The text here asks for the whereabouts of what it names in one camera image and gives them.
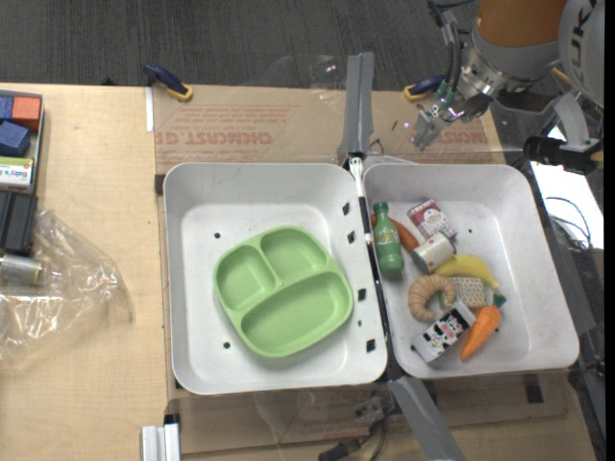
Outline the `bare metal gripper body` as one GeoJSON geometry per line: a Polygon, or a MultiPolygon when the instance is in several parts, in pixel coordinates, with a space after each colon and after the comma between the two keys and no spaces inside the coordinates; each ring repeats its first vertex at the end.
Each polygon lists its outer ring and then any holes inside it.
{"type": "Polygon", "coordinates": [[[490,63],[473,61],[454,70],[451,78],[436,89],[430,118],[444,123],[467,123],[482,116],[496,99],[528,87],[527,80],[508,76],[490,63]]]}

